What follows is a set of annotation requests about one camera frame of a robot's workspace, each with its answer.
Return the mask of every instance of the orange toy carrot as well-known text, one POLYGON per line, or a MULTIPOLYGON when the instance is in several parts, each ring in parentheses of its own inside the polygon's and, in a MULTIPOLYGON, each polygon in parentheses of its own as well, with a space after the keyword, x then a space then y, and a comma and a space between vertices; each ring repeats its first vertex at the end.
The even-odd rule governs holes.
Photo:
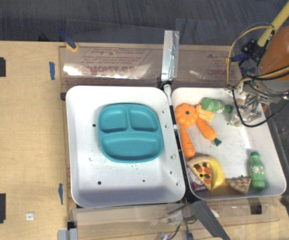
POLYGON ((195 122, 198 128, 200 129, 201 133, 207 140, 214 141, 216 139, 217 134, 209 124, 203 121, 200 117, 198 117, 195 122))
POLYGON ((183 154, 186 158, 193 158, 195 156, 195 147, 191 142, 191 139, 186 131, 185 126, 182 124, 180 126, 180 134, 181 134, 181 146, 183 150, 183 154))

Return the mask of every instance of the blue tape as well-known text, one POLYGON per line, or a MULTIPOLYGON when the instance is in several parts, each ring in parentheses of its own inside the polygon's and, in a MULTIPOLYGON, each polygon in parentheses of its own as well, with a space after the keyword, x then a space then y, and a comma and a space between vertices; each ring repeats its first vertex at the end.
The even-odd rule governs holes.
POLYGON ((61 183, 59 183, 58 193, 60 196, 61 205, 63 205, 64 204, 64 191, 63 191, 63 185, 61 183))
POLYGON ((65 30, 58 29, 58 35, 63 38, 63 40, 72 47, 72 49, 75 49, 77 46, 75 42, 72 40, 72 38, 68 35, 68 33, 65 30))
POLYGON ((247 61, 250 59, 249 54, 238 54, 231 58, 231 62, 241 62, 241 61, 247 61))
POLYGON ((50 72, 51 80, 55 80, 55 74, 56 74, 55 64, 51 61, 49 61, 49 72, 50 72))

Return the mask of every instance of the toy pumpkin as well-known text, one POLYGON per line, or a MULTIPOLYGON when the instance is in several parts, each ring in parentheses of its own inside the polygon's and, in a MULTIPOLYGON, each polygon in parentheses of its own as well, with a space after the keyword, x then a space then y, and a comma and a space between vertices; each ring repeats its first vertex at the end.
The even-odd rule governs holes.
POLYGON ((176 122, 185 128, 193 126, 199 116, 196 108, 188 104, 178 106, 174 113, 176 122))

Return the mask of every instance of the toy food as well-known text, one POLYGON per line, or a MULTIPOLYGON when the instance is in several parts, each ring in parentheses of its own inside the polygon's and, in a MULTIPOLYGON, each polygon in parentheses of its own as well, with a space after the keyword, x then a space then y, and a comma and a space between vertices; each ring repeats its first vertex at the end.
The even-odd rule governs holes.
POLYGON ((264 165, 260 160, 258 152, 252 152, 250 154, 251 164, 249 166, 249 174, 251 177, 251 187, 254 190, 263 190, 266 187, 264 177, 264 165))
POLYGON ((206 186, 194 174, 194 172, 187 166, 188 177, 190 179, 191 188, 193 192, 200 192, 206 190, 206 186))
POLYGON ((187 165, 209 191, 213 191, 224 181, 223 169, 218 160, 211 155, 194 157, 187 162, 187 165))
POLYGON ((197 105, 195 110, 199 117, 208 123, 210 123, 214 118, 215 112, 204 110, 201 104, 197 105))
POLYGON ((231 113, 233 107, 225 105, 221 100, 204 98, 201 102, 201 106, 204 110, 212 111, 215 113, 231 113))
POLYGON ((215 140, 217 134, 215 130, 209 124, 203 121, 200 117, 198 117, 195 122, 199 130, 201 131, 201 133, 207 140, 209 141, 215 140))
POLYGON ((174 114, 176 122, 186 128, 193 126, 198 118, 196 108, 188 104, 182 104, 178 106, 175 109, 174 114))
POLYGON ((186 128, 195 124, 198 118, 196 108, 188 104, 182 104, 175 109, 174 114, 176 122, 180 125, 180 140, 183 154, 186 158, 192 158, 196 151, 186 128))
POLYGON ((181 146, 184 156, 186 158, 193 158, 196 154, 195 147, 186 131, 186 128, 183 125, 180 126, 180 134, 181 146))
POLYGON ((233 178, 227 179, 226 182, 234 190, 240 192, 241 194, 247 195, 251 184, 251 178, 233 178))

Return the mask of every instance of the wire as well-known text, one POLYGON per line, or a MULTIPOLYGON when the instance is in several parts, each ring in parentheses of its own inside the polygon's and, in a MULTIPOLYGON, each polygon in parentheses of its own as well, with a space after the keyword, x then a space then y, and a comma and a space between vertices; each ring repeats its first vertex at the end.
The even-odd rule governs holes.
POLYGON ((257 127, 257 126, 261 126, 261 125, 263 125, 264 123, 268 122, 269 119, 271 119, 274 115, 280 113, 280 112, 285 108, 285 106, 289 103, 288 101, 286 101, 286 102, 283 104, 283 106, 282 106, 282 108, 281 108, 280 110, 278 110, 277 112, 275 112, 275 113, 273 113, 272 115, 268 116, 267 119, 263 120, 262 122, 257 123, 257 124, 253 124, 253 125, 249 125, 249 124, 246 124, 246 123, 244 122, 244 120, 243 120, 243 118, 242 118, 242 116, 241 116, 241 113, 240 113, 240 111, 239 111, 238 104, 237 104, 237 100, 236 100, 236 96, 235 96, 235 89, 232 89, 232 97, 233 97, 234 106, 235 106, 235 108, 236 108, 236 112, 237 112, 237 114, 238 114, 238 116, 239 116, 239 119, 240 119, 241 123, 242 123, 245 127, 250 127, 250 128, 252 128, 252 127, 257 127))
POLYGON ((268 96, 268 97, 281 97, 281 96, 289 96, 289 92, 284 92, 283 94, 270 94, 270 93, 265 93, 265 92, 262 92, 256 88, 254 88, 249 82, 247 83, 251 89, 253 89, 254 91, 264 95, 264 96, 268 96))
POLYGON ((279 68, 275 71, 272 71, 272 72, 269 72, 266 74, 262 74, 262 75, 247 76, 245 78, 242 78, 238 82, 238 84, 236 84, 233 88, 239 89, 240 85, 243 82, 250 81, 250 80, 268 81, 268 80, 279 79, 279 78, 285 77, 287 75, 289 75, 289 66, 285 66, 285 67, 279 68))
MULTIPOLYGON (((186 218, 186 219, 184 220, 187 234, 189 234, 189 227, 188 227, 188 225, 191 225, 191 224, 196 223, 197 220, 198 220, 198 218, 196 218, 195 216, 186 218)), ((177 233, 179 232, 180 227, 181 227, 181 225, 178 225, 177 228, 176 228, 176 230, 175 230, 175 232, 173 233, 173 235, 172 235, 170 238, 168 238, 167 240, 172 240, 172 239, 177 235, 177 233)))
POLYGON ((264 24, 268 24, 267 26, 265 25, 260 25, 260 26, 256 26, 258 24, 262 24, 262 23, 255 23, 249 27, 247 27, 238 37, 236 40, 234 40, 233 44, 231 45, 230 49, 229 49, 229 53, 228 53, 228 61, 227 61, 227 67, 226 67, 226 83, 227 85, 229 85, 229 73, 230 73, 230 67, 231 67, 231 57, 232 57, 232 52, 233 49, 236 45, 236 43, 242 38, 244 37, 246 34, 255 31, 255 30, 260 30, 260 29, 271 29, 273 31, 277 31, 277 29, 270 23, 264 23, 264 24))
POLYGON ((175 238, 176 234, 178 233, 178 231, 179 231, 179 229, 180 229, 180 226, 181 226, 181 225, 178 225, 178 226, 176 227, 175 232, 173 233, 173 235, 172 235, 170 238, 168 238, 168 240, 171 240, 171 239, 175 238))

